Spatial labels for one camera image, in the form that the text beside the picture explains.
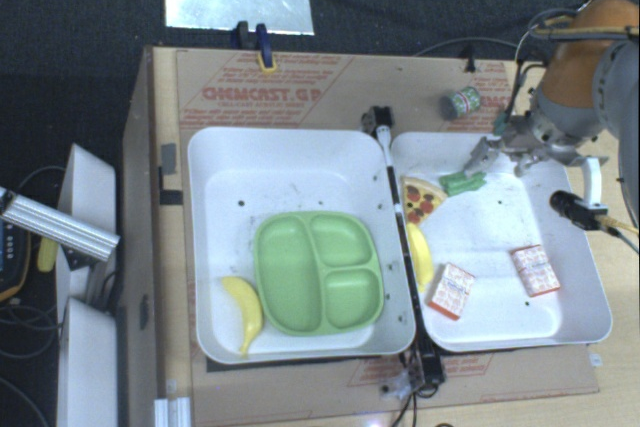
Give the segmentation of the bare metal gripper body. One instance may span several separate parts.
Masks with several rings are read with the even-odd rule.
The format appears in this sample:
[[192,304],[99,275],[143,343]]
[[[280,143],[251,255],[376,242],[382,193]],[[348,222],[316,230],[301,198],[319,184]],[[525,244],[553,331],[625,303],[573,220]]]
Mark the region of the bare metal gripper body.
[[505,128],[500,149],[515,161],[543,161],[558,153],[562,135],[543,114],[513,116]]

